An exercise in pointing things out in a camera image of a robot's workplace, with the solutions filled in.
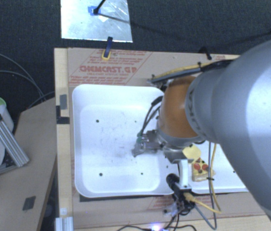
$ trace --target yellow cable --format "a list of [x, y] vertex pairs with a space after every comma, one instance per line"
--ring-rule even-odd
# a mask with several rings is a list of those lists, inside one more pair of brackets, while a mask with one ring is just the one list
[[203, 202], [201, 202], [198, 199], [196, 199], [195, 197], [193, 197], [193, 195], [191, 193], [189, 193], [189, 192], [185, 192], [184, 197], [186, 198], [187, 201], [197, 203], [197, 204], [205, 207], [206, 209], [208, 209], [208, 210], [210, 210], [210, 211], [212, 211], [214, 213], [221, 214], [221, 211], [210, 208], [208, 205], [204, 204]]
[[[201, 67], [205, 67], [205, 66], [207, 66], [209, 64], [211, 64], [211, 63], [201, 64]], [[190, 66], [180, 67], [180, 68], [176, 68], [176, 69], [170, 70], [168, 72], [165, 72], [163, 74], [160, 74], [158, 76], [154, 76], [152, 79], [157, 79], [157, 78], [167, 76], [167, 75], [170, 75], [170, 74], [173, 74], [173, 73], [178, 73], [178, 72], [181, 72], [181, 71], [184, 71], [184, 70], [190, 70], [190, 69], [196, 69], [196, 68], [199, 68], [198, 64], [197, 65], [190, 65]]]
[[[214, 156], [216, 154], [216, 150], [217, 150], [217, 144], [214, 144], [212, 157], [211, 157], [211, 164], [210, 164], [210, 175], [211, 176], [212, 176], [213, 160], [214, 160]], [[212, 191], [212, 196], [213, 196], [214, 202], [216, 203], [218, 210], [221, 211], [221, 208], [220, 208], [219, 203], [217, 201], [216, 193], [214, 192], [212, 180], [210, 180], [210, 186], [211, 186], [211, 191]]]

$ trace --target black pole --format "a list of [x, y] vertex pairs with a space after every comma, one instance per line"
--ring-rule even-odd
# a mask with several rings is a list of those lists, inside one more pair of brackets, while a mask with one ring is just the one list
[[103, 5], [103, 3], [104, 3], [105, 1], [106, 1], [106, 0], [102, 0], [102, 1], [100, 2], [100, 4], [98, 5], [98, 7], [95, 8], [95, 9], [93, 10], [93, 13], [94, 13], [94, 14], [98, 14], [99, 9], [101, 8], [101, 6]]

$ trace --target robotic arm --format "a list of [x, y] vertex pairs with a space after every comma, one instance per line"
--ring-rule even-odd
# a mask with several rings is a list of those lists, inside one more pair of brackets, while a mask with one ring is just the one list
[[156, 130], [153, 139], [171, 162], [193, 142], [219, 143], [271, 220], [271, 41], [226, 67], [174, 79]]

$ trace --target silver metal sheet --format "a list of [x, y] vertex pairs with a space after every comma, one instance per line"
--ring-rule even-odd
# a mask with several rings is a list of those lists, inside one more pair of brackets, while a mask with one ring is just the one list
[[106, 0], [99, 13], [93, 15], [90, 7], [101, 0], [61, 0], [61, 27], [63, 39], [88, 39], [132, 42], [127, 0]]

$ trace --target dark floor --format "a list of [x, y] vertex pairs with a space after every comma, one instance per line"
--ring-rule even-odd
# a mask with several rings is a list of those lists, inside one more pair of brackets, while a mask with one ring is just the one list
[[[133, 43], [115, 49], [241, 54], [271, 39], [271, 0], [128, 0]], [[28, 71], [44, 93], [54, 91], [53, 49], [103, 48], [104, 42], [60, 37], [60, 0], [0, 0], [0, 53]], [[23, 74], [0, 57], [0, 70]], [[0, 73], [0, 96], [14, 121], [36, 100], [20, 76]]]

